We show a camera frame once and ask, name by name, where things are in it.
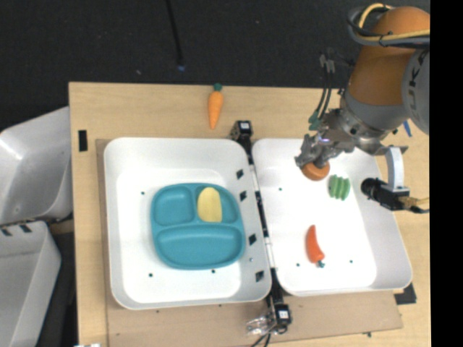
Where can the orange chili pepper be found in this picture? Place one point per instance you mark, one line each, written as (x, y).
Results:
(313, 246)

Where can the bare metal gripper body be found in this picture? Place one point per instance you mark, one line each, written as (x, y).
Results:
(347, 132)

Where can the orange round toy food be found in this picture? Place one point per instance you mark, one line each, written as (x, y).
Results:
(315, 173)

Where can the black cylinder on white bracket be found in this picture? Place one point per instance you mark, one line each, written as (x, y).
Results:
(385, 193)

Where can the thin black and white rod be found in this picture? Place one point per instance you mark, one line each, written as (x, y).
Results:
(261, 212)

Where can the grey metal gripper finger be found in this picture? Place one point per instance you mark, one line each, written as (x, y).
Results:
(305, 156)
(325, 158)

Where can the white plastic tray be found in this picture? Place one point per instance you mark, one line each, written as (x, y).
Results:
(181, 287)
(293, 230)

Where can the green ribbed toy food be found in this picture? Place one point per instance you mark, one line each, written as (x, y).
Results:
(339, 187)

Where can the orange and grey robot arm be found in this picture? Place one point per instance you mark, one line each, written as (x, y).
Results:
(383, 71)

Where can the blue divided plate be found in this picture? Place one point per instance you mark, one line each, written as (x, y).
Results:
(199, 246)

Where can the yellow oval toy food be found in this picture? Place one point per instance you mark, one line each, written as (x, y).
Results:
(209, 205)

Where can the orange carrot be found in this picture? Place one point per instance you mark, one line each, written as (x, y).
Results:
(215, 108)

